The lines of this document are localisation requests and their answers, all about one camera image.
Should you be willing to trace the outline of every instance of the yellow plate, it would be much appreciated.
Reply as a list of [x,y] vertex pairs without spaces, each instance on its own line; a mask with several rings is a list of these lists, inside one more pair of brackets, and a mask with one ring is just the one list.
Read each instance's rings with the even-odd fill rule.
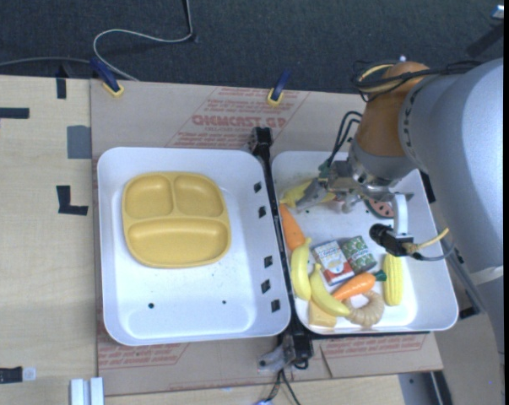
[[128,250],[149,267],[195,267],[230,249],[230,220],[219,187],[205,175],[152,172],[131,179],[122,194]]

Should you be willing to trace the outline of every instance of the cardboard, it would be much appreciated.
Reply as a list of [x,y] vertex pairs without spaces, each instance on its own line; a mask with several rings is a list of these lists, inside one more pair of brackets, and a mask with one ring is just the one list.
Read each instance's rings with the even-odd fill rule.
[[[94,169],[97,313],[101,314],[100,237],[95,177],[98,158],[114,147],[243,149],[254,127],[271,127],[272,156],[285,150],[329,151],[347,111],[362,112],[354,94],[284,92],[273,108],[268,90],[186,84],[123,82],[112,97],[101,82],[90,82]],[[355,127],[350,132],[353,137]],[[275,337],[126,347],[107,335],[101,316],[98,369],[106,395],[210,387],[271,384],[274,374],[259,372],[257,359],[274,349]],[[292,381],[441,369],[433,333],[343,337],[313,343],[306,370],[288,369]]]

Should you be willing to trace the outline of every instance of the blue and yellow clamp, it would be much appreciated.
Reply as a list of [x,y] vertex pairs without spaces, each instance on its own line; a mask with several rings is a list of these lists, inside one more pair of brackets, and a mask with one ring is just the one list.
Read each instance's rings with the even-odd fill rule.
[[284,86],[288,82],[288,78],[290,77],[290,71],[285,69],[280,78],[276,82],[276,84],[269,90],[268,94],[268,104],[271,106],[279,106],[280,102],[284,98]]
[[122,95],[125,88],[117,82],[116,77],[114,77],[111,70],[103,62],[101,62],[98,58],[93,57],[89,60],[89,65],[104,81],[102,86],[105,90],[116,98]]

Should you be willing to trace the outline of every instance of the carrot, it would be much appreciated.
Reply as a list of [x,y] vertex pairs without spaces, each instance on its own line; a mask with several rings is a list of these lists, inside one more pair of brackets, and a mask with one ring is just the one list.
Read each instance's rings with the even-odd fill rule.
[[383,270],[376,273],[363,272],[352,279],[348,280],[344,285],[333,291],[333,297],[337,300],[346,300],[353,295],[364,294],[371,290],[377,280],[384,281],[387,279]]
[[305,236],[303,235],[301,227],[297,224],[297,221],[285,204],[279,204],[279,212],[286,245],[288,249],[293,251],[297,246],[301,246],[305,243]]

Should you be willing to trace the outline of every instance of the corn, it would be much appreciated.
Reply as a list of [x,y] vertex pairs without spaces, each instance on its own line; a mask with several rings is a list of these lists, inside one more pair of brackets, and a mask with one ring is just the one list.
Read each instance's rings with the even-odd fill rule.
[[383,299],[388,306],[400,305],[404,289],[403,262],[400,257],[388,253],[383,260],[382,268],[387,275],[387,280],[382,282]]

